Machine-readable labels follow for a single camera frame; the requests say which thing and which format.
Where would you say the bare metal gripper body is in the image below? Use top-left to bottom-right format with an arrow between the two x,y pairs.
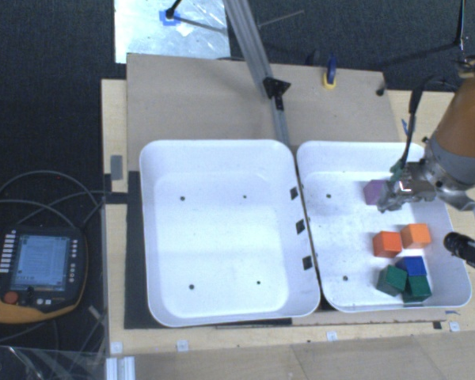
391,158 -> 475,211

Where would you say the purple cube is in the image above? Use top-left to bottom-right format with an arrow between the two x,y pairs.
363,179 -> 390,207

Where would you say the orange cube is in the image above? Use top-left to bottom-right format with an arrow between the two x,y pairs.
400,222 -> 433,250
372,230 -> 404,259

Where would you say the white plastic tray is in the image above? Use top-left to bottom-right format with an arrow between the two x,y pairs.
295,140 -> 473,314
139,139 -> 322,329

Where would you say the blue cube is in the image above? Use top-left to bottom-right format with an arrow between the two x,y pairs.
395,256 -> 428,279

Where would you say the green cube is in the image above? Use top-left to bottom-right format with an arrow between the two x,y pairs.
376,264 -> 409,297
402,275 -> 433,304

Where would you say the brown cardboard board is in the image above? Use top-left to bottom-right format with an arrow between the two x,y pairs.
125,52 -> 447,327

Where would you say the black cylinder on white bracket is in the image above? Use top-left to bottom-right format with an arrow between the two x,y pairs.
443,200 -> 475,272

